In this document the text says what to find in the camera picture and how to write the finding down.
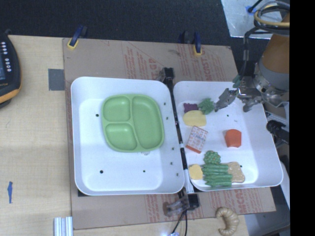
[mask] toy orange carrot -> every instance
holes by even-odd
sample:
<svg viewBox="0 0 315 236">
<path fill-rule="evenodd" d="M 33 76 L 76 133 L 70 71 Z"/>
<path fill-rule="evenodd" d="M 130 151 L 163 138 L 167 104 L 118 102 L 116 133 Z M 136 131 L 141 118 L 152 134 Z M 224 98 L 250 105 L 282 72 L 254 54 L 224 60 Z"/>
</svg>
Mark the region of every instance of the toy orange carrot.
<svg viewBox="0 0 315 236">
<path fill-rule="evenodd" d="M 237 129 L 227 130 L 224 138 L 228 147 L 238 148 L 242 144 L 242 133 Z"/>
</svg>

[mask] metal bracket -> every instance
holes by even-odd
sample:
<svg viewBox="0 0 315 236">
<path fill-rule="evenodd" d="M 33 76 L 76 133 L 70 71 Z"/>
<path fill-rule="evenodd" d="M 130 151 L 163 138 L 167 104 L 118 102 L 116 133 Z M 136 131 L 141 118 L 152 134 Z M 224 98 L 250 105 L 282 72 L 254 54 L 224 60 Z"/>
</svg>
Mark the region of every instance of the metal bracket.
<svg viewBox="0 0 315 236">
<path fill-rule="evenodd" d="M 166 205 L 166 216 L 179 215 L 185 210 L 192 211 L 200 206 L 199 197 L 196 193 L 187 194 L 185 189 L 183 189 L 178 193 L 178 196 L 178 201 Z"/>
<path fill-rule="evenodd" d="M 181 148 L 182 164 L 183 164 L 183 169 L 184 169 L 184 174 L 185 174 L 184 185 L 185 185 L 187 193 L 194 193 L 194 188 L 193 188 L 193 185 L 192 185 L 190 178 L 189 178 L 186 154 L 185 154 L 185 149 L 184 149 L 184 145 L 183 145 L 183 138 L 182 138 L 181 130 L 179 127 L 179 122 L 178 122 L 175 98 L 174 98 L 174 93 L 173 93 L 173 79 L 174 79 L 174 77 L 175 76 L 174 76 L 173 68 L 164 67 L 160 71 L 157 80 L 161 81 L 167 85 L 169 92 L 170 92 L 170 95 L 171 95 L 175 125 L 176 125 L 176 130 L 177 130 L 178 141 L 179 141 L 180 148 Z"/>
</svg>

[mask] yellow toy food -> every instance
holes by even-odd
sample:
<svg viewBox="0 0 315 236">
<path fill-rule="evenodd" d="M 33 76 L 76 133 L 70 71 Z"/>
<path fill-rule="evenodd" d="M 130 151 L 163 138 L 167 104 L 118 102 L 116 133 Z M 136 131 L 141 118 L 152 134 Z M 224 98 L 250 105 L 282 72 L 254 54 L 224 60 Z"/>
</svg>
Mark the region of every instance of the yellow toy food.
<svg viewBox="0 0 315 236">
<path fill-rule="evenodd" d="M 205 126 L 206 116 L 200 110 L 191 110 L 183 115 L 183 121 L 187 126 Z"/>
<path fill-rule="evenodd" d="M 189 166 L 188 170 L 189 170 L 191 179 L 194 179 L 194 180 L 202 179 L 203 173 L 199 164 L 193 164 Z"/>
</svg>

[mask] toy bread slice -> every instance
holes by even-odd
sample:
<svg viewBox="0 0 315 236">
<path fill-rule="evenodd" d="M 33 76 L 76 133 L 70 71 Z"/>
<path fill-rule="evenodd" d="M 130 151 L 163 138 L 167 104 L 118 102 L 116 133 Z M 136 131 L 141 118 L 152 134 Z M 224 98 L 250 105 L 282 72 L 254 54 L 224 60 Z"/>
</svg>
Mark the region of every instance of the toy bread slice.
<svg viewBox="0 0 315 236">
<path fill-rule="evenodd" d="M 245 176 L 238 162 L 227 163 L 229 174 L 232 174 L 232 183 L 242 183 L 245 181 Z"/>
<path fill-rule="evenodd" d="M 191 110 L 183 115 L 183 121 L 187 126 L 205 126 L 206 116 L 200 110 Z"/>
</svg>

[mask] toy broccoli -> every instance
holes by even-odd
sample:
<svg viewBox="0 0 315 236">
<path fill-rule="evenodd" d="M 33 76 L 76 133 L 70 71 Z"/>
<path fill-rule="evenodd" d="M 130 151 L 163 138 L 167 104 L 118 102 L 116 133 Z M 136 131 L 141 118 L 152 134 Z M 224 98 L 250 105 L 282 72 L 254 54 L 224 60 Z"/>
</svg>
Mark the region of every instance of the toy broccoli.
<svg viewBox="0 0 315 236">
<path fill-rule="evenodd" d="M 215 107 L 213 101 L 210 98 L 203 100 L 198 104 L 198 108 L 203 112 L 204 115 L 209 114 Z"/>
<path fill-rule="evenodd" d="M 206 163 L 206 164 L 220 164 L 221 162 L 221 156 L 213 151 L 213 150 L 208 150 L 206 153 L 205 153 L 205 156 L 203 158 L 203 161 Z"/>
</svg>

